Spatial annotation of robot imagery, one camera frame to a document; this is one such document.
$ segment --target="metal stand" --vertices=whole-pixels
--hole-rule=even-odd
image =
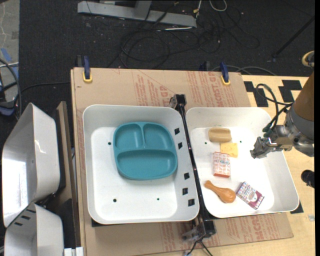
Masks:
[[[152,1],[136,1],[134,7],[119,6],[106,3],[81,1],[78,3],[79,14],[110,16],[129,20],[156,22],[165,13],[149,10]],[[196,19],[190,15],[167,13],[160,21],[164,24],[197,27]]]
[[[276,61],[278,55],[294,40],[296,39],[313,21],[315,20],[315,16],[313,16],[293,37],[289,39],[276,53],[272,55],[273,62]]]
[[[190,137],[189,137],[188,127],[187,127],[186,111],[185,111],[186,104],[187,104],[187,100],[184,94],[175,94],[170,99],[170,107],[177,110],[182,117],[186,142],[189,149],[189,155],[190,155],[190,159],[193,167],[196,190],[199,198],[200,211],[198,215],[198,223],[195,224],[195,227],[190,232],[183,234],[183,238],[185,240],[188,239],[188,240],[195,241],[199,238],[209,238],[216,233],[215,224],[213,222],[213,220],[216,219],[216,217],[212,216],[205,207],[205,201],[202,195],[198,170],[197,170],[194,154],[191,148]]]

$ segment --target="white container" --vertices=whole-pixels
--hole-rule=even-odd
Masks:
[[[31,203],[56,192],[60,183],[53,118],[29,103],[2,150],[2,204],[6,227]]]
[[[186,113],[190,143],[197,167],[206,209],[217,218],[289,212],[299,206],[299,196],[282,151],[271,152],[265,158],[253,159],[257,137],[271,121],[269,114],[258,107],[195,107]],[[238,157],[230,157],[231,176],[213,176],[213,153],[220,144],[209,140],[212,127],[228,128],[232,143],[237,143]],[[233,203],[223,203],[204,183],[230,188],[235,192],[242,182],[248,182],[265,196],[257,210],[239,197]]]
[[[4,256],[62,256],[60,217],[31,203],[6,229]]]
[[[118,126],[129,122],[154,122],[169,130],[178,159],[174,174],[154,180],[132,180],[119,174],[113,136]],[[93,220],[104,225],[177,222],[198,215],[193,167],[183,121],[176,110],[91,105],[83,113],[83,132],[88,210]]]

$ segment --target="candy box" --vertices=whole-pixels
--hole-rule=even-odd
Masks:
[[[265,198],[258,190],[254,189],[246,181],[243,182],[236,192],[236,195],[245,201],[253,209],[257,210],[262,200]]]
[[[231,166],[229,154],[220,152],[213,153],[213,175],[225,178],[230,177]]]

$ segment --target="blue plastic plate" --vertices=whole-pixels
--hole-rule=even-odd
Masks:
[[[113,151],[119,173],[132,180],[162,179],[178,167],[170,132],[154,122],[120,125],[113,135]]]

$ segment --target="black carpet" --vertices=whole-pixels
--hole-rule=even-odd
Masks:
[[[71,132],[69,81],[77,55],[87,55],[90,66],[97,68],[196,71],[206,61],[210,69],[224,61],[240,68],[260,67],[278,76],[308,77],[312,73],[301,58],[315,49],[314,21],[275,61],[272,56],[315,15],[315,0],[227,0],[226,11],[216,11],[209,1],[202,1],[198,28],[161,32],[155,29],[172,26],[79,14],[78,2],[20,0],[21,89],[63,82],[23,91],[22,108],[34,103],[50,115],[60,101],[66,101]],[[223,1],[211,2],[217,9],[224,8]],[[194,15],[199,1],[179,1],[175,7],[173,3],[153,1],[151,9]],[[120,52],[121,44],[126,53]],[[256,68],[247,71],[272,75]],[[14,117],[0,116],[1,149],[15,124]]]

